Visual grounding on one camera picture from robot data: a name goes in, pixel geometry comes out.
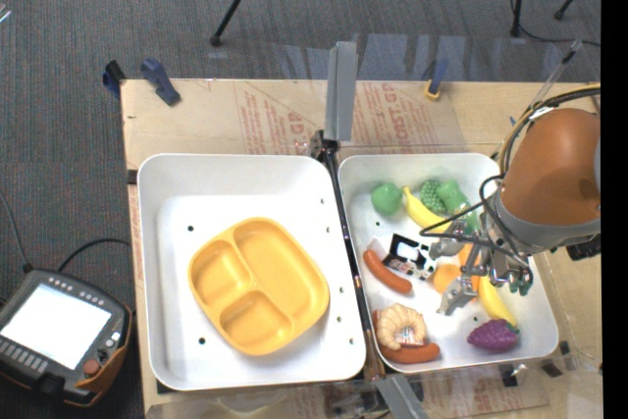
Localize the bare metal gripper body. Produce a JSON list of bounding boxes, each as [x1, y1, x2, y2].
[[463, 230, 535, 289]]

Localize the orange toy fruit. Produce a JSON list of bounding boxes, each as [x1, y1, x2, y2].
[[432, 262, 465, 295]]

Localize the orange carrot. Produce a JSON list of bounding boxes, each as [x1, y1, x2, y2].
[[456, 241, 483, 291]]

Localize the yellow banana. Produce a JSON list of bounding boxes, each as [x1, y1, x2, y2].
[[401, 185, 453, 235], [477, 274, 518, 328]]

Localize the green bumpy toy vegetable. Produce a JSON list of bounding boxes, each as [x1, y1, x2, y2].
[[436, 180, 481, 233]]

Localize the green grapes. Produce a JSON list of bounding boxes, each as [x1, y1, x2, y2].
[[419, 179, 448, 215]]

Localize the white plastic tray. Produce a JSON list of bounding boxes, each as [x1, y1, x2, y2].
[[136, 152, 369, 393], [337, 152, 561, 375]]

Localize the purple grapes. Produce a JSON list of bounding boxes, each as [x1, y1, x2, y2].
[[466, 318, 521, 354]]

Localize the orange sausage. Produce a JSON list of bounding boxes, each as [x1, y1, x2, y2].
[[372, 308, 442, 365], [362, 248, 414, 295]]

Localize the beige toy croissant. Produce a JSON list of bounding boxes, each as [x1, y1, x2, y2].
[[375, 302, 429, 351]]

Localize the green toy pepper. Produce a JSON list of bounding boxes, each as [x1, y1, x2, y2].
[[370, 182, 405, 218]]

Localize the thin black and white rod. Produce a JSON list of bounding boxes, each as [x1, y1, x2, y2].
[[321, 146, 388, 382]]

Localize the yellow divided plate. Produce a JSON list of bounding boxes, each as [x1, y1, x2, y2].
[[187, 216, 332, 357]]

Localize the brown cardboard board red print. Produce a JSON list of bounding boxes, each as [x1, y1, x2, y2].
[[120, 78, 602, 419]]

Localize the black block with thin wires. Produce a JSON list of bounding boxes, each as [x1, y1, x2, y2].
[[308, 129, 340, 159]]

